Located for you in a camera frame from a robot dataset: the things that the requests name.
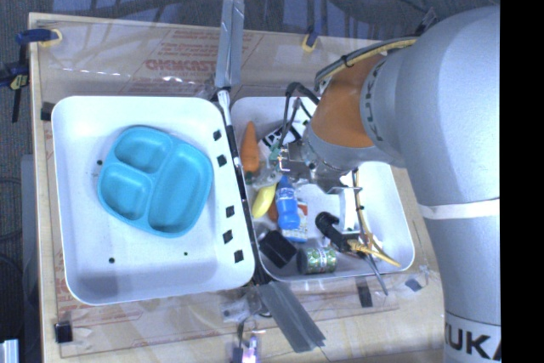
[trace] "plastic bottle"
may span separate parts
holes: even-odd
[[[275,206],[278,209],[278,225],[283,230],[297,229],[300,225],[298,216],[298,202],[295,189],[289,183],[287,176],[283,176],[275,192]]]

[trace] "tin can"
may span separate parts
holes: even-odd
[[[337,252],[334,248],[300,248],[297,254],[300,274],[324,274],[337,268]]]

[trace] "carrot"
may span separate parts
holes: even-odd
[[[253,122],[249,122],[246,126],[244,139],[241,143],[240,159],[241,165],[244,168],[244,173],[257,172],[259,167],[258,143]]]

